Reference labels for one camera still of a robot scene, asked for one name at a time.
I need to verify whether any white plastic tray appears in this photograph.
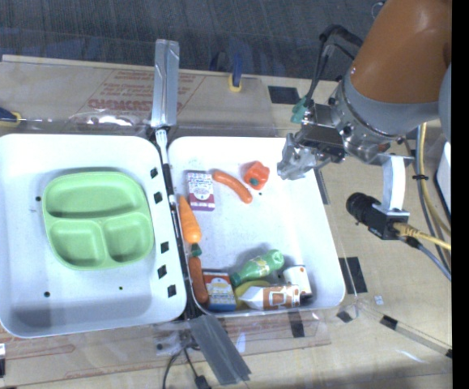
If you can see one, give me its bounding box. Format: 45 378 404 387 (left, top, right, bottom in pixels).
166 135 347 319
0 132 189 340

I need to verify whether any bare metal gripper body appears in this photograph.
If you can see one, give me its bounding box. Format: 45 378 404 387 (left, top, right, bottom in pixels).
300 101 401 165

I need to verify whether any brown sausage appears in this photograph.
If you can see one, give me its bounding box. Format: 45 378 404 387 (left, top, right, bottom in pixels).
187 255 210 305

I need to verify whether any orange bell pepper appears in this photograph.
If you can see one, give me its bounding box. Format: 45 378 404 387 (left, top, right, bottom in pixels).
242 160 271 191

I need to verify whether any green divided plate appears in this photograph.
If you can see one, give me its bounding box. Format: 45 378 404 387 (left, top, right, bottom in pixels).
41 170 156 271

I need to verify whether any green bottle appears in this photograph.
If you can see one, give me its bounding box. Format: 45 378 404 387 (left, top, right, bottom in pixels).
228 249 286 289

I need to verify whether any orange and blue carton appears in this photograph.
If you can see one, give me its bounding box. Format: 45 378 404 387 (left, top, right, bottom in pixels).
202 271 237 313

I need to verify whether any white can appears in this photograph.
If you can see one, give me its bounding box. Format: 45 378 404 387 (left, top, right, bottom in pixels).
282 264 313 298

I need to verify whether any orange sausage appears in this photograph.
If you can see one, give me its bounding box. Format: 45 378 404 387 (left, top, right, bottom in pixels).
211 169 254 205

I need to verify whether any black cylinder on white bracket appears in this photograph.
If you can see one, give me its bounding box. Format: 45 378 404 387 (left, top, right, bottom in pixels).
345 154 416 242

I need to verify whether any white and orange packet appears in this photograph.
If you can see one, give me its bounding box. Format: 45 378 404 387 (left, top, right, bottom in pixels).
239 284 304 312

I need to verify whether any yellow banana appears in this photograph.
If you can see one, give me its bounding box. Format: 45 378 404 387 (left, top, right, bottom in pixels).
233 279 272 310

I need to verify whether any brown cardboard board red print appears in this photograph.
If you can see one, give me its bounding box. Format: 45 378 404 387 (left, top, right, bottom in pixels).
0 53 453 389

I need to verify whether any thin black and white rod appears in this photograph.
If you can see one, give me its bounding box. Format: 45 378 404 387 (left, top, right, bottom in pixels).
154 126 198 320

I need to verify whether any orange carrot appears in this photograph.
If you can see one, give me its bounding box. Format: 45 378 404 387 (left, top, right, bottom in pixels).
177 194 204 258

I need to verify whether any purple and white carton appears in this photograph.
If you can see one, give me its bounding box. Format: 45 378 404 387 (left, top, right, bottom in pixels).
185 169 216 212

